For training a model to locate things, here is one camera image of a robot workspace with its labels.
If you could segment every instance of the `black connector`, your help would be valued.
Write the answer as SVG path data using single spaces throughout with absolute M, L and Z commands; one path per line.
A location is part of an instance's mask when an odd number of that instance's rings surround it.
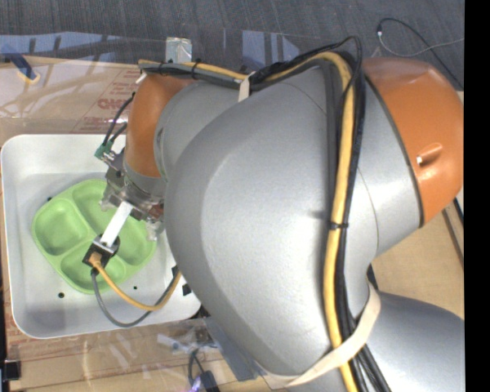
M 210 370 L 207 370 L 199 375 L 200 381 L 207 392 L 220 392 L 220 388 L 216 384 L 216 379 Z
M 105 268 L 107 266 L 107 263 L 109 263 L 109 260 L 114 256 L 114 254 L 116 254 L 119 247 L 120 247 L 120 237 L 116 238 L 114 244 L 111 247 L 107 247 L 101 242 L 101 235 L 98 235 L 93 240 L 91 246 L 89 246 L 86 255 L 83 257 L 82 263 L 85 263 L 90 267 L 94 267 L 89 260 L 91 259 L 91 255 L 94 252 L 97 252 L 98 254 L 101 255 L 101 259 L 100 259 L 101 266 Z

